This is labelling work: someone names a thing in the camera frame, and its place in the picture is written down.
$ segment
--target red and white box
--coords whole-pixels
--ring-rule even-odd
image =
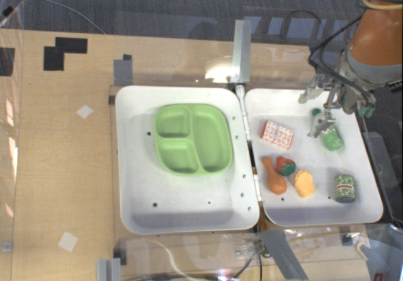
[[[291,147],[293,136],[294,131],[274,122],[266,121],[260,138],[288,150]]]

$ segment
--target soda can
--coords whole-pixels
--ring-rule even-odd
[[[338,175],[334,179],[335,201],[352,203],[355,201],[355,183],[351,175]]]

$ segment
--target toy bottle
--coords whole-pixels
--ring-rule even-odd
[[[312,116],[315,118],[323,116],[323,114],[320,109],[315,108],[312,110]],[[336,127],[333,124],[319,135],[330,151],[340,149],[343,146],[343,140],[340,139]]]

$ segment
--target green plate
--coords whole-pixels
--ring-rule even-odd
[[[160,108],[154,120],[157,155],[166,171],[200,176],[225,171],[233,160],[224,114],[207,104]]]

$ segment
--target bottle cap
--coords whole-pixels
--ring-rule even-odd
[[[316,115],[318,115],[319,113],[321,113],[322,111],[320,110],[320,109],[318,109],[318,108],[314,108],[313,110],[312,110],[312,116],[316,116]]]

